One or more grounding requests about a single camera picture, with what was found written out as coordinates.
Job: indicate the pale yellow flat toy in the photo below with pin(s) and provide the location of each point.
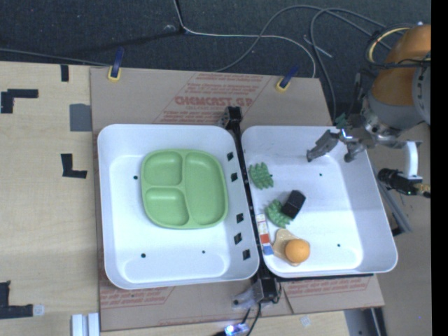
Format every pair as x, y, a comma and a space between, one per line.
281, 238

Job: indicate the black cylinder on white bracket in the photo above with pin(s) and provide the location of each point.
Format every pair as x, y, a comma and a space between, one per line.
413, 159

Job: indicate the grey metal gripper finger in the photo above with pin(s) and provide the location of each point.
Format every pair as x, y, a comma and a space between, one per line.
355, 151
322, 146

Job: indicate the green ridged toy vegetable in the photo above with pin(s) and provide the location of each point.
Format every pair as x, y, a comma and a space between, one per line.
260, 176
274, 213

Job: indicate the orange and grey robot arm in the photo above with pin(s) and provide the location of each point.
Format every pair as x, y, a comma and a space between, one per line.
399, 82

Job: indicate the brown cardboard board red print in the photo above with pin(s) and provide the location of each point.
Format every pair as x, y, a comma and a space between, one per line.
147, 96

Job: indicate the orange ball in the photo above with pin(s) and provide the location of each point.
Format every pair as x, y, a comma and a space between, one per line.
297, 250

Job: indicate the white plastic tray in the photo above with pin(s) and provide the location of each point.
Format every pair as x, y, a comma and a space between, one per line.
175, 257
336, 219

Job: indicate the white packet red blue print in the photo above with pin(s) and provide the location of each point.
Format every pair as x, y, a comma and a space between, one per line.
263, 233

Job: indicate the black box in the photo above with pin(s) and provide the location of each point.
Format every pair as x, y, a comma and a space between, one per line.
293, 204

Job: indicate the green divided plate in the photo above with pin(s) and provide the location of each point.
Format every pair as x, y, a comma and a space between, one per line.
196, 187

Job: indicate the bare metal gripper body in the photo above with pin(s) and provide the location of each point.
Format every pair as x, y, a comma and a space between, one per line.
372, 134

